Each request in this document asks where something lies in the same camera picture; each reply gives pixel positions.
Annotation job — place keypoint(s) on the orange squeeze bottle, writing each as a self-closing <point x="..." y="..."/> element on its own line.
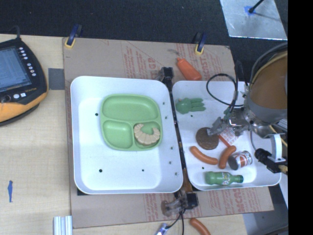
<point x="189" y="71"/>

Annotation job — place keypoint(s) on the beige toy croissant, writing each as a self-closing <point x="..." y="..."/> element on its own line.
<point x="144" y="137"/>

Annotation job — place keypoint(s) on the brown cardboard board, red print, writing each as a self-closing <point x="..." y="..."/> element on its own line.
<point x="102" y="57"/>

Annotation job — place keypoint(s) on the orange toy sausage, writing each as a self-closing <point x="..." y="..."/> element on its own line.
<point x="226" y="157"/>
<point x="199" y="226"/>
<point x="204" y="156"/>

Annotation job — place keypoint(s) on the thin black and white rod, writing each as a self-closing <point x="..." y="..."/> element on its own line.
<point x="176" y="128"/>

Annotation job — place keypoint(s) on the red and white can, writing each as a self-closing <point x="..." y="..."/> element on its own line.
<point x="243" y="159"/>

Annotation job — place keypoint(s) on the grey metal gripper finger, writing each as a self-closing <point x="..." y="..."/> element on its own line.
<point x="215" y="125"/>
<point x="224" y="128"/>

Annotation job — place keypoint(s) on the red and white packet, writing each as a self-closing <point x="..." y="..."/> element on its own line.
<point x="230" y="136"/>

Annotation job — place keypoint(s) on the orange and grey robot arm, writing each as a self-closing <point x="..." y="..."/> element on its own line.
<point x="269" y="92"/>

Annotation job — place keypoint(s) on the green divided plate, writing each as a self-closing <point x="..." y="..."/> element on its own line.
<point x="122" y="109"/>

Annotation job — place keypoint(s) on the green plastic bottle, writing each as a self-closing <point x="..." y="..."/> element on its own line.
<point x="220" y="178"/>

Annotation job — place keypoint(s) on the black cylinder on white bracket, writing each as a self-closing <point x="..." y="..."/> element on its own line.
<point x="269" y="159"/>

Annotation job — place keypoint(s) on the brown round biscuit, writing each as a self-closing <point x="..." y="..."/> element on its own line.
<point x="205" y="142"/>

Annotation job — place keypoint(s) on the white plastic tray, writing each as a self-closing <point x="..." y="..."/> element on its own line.
<point x="195" y="121"/>
<point x="122" y="170"/>

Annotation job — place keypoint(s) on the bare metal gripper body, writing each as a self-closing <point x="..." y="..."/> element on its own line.
<point x="244" y="121"/>

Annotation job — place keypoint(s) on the green toy octopus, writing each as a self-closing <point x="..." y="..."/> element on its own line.
<point x="183" y="106"/>

